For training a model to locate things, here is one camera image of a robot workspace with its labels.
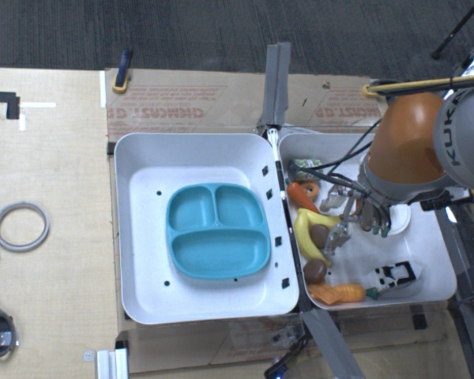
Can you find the blue divided plate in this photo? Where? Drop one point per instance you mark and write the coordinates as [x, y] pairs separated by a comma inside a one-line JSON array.
[[219, 247]]

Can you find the green packet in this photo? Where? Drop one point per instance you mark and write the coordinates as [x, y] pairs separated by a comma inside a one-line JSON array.
[[306, 164]]

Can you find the orange doughnut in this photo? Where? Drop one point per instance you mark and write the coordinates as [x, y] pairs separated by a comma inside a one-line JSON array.
[[315, 190]]

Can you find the black cylinder on white bracket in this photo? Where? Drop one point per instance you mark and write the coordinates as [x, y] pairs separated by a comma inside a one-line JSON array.
[[436, 202]]

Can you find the white plastic tray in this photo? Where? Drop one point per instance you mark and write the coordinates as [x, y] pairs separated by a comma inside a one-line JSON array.
[[379, 247], [150, 227]]

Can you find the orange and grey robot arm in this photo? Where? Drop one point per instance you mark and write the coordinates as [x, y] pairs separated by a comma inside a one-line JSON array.
[[411, 140]]

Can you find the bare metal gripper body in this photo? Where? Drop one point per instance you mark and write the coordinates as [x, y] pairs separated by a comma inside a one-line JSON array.
[[367, 215]]

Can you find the yellow banana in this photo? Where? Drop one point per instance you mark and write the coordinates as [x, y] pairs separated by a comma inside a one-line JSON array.
[[303, 235]]

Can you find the brown cardboard board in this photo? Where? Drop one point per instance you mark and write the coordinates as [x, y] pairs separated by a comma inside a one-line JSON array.
[[174, 105]]

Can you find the brown oval toy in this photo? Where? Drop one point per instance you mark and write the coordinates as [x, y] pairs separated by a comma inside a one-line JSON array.
[[314, 271], [319, 235]]

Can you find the black and white carton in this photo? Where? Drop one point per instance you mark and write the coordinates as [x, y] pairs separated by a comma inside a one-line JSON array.
[[395, 276]]

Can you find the orange carrot with green top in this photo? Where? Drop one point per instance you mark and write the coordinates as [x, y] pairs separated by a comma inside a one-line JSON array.
[[349, 293]]

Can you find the orange pizza slice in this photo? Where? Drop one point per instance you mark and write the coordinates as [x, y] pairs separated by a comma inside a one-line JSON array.
[[320, 293]]

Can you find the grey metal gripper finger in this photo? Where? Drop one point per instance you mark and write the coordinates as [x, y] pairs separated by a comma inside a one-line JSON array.
[[332, 199], [337, 237]]

